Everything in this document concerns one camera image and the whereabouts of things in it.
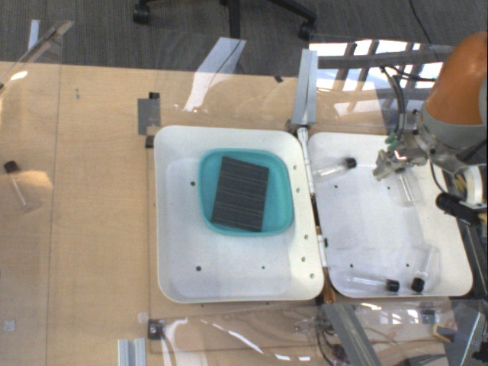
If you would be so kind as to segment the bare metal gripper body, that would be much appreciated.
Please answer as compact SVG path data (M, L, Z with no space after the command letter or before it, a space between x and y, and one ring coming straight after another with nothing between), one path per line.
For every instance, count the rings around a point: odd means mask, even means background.
M471 127L417 127L391 133L391 160L408 167L431 162L443 171L458 173L467 165L458 155L471 148Z

